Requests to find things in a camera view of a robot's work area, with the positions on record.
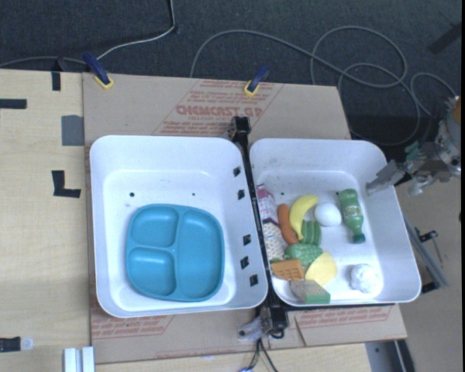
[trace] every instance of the green vegetable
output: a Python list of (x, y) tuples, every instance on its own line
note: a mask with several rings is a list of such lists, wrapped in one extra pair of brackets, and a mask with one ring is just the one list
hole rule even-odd
[(300, 241), (305, 244), (315, 244), (319, 246), (322, 241), (320, 223), (315, 220), (304, 220), (301, 224), (301, 234), (303, 234), (303, 239)]
[(303, 267), (311, 264), (322, 254), (322, 248), (315, 244), (296, 243), (284, 251), (285, 259), (299, 259)]

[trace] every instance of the white plastic tray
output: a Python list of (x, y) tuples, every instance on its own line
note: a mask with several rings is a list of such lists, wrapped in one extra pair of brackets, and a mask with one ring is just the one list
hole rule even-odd
[[(336, 192), (354, 188), (363, 209), (365, 243), (350, 242), (342, 224), (322, 227), (321, 248), (330, 252), (338, 267), (337, 277), (325, 289), (331, 305), (400, 303), (414, 300), (421, 281), (415, 257), (393, 187), (367, 197), (365, 184), (372, 181), (386, 160), (372, 143), (353, 140), (261, 139), (250, 149), (253, 179), (264, 184), (276, 204), (314, 194), (319, 202), (338, 205)], [(313, 208), (307, 219), (314, 220)], [(350, 287), (350, 272), (357, 264), (369, 264), (382, 276), (379, 294), (364, 294)], [(288, 281), (273, 277), (279, 297), (293, 306), (306, 306), (289, 289)]]
[[(234, 144), (220, 138), (104, 136), (93, 144), (90, 163), (96, 290), (107, 313), (123, 318), (206, 312), (253, 308), (264, 300), (265, 268), (243, 159)], [(225, 271), (210, 299), (150, 298), (128, 282), (127, 227), (133, 213), (149, 204), (199, 208), (219, 221)]]

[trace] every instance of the bottle cap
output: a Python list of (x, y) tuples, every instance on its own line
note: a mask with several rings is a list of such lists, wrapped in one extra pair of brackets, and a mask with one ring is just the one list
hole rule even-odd
[(365, 242), (365, 235), (364, 234), (356, 234), (353, 236), (353, 242), (355, 244), (360, 244)]

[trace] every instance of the banana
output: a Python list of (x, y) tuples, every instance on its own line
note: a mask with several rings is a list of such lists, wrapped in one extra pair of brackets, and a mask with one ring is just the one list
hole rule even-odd
[(289, 224), (296, 232), (298, 239), (303, 239), (303, 234), (301, 234), (301, 224), (303, 223), (305, 213), (317, 204), (318, 200), (319, 197), (316, 195), (302, 195), (300, 198), (297, 198), (291, 206), (291, 209), (289, 210)]

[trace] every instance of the yellow fruit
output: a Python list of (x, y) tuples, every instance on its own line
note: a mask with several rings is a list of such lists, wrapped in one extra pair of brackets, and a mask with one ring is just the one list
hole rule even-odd
[(303, 234), (301, 234), (301, 224), (303, 223), (303, 217), (305, 213), (317, 204), (319, 197), (316, 195), (302, 195), (297, 198), (289, 210), (289, 224), (291, 228), (298, 236), (298, 239), (303, 239)]
[(313, 280), (319, 285), (326, 285), (338, 274), (336, 262), (329, 252), (322, 252), (305, 273), (305, 280)]

